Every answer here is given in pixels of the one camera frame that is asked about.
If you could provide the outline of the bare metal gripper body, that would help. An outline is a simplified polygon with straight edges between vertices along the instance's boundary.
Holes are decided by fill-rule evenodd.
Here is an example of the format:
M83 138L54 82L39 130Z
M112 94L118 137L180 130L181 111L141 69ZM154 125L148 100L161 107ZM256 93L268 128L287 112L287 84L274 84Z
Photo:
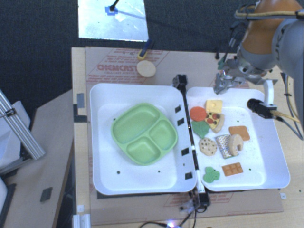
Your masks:
M231 84L245 81L259 84L265 75L266 71L255 68L244 59L228 59L223 66L222 79Z

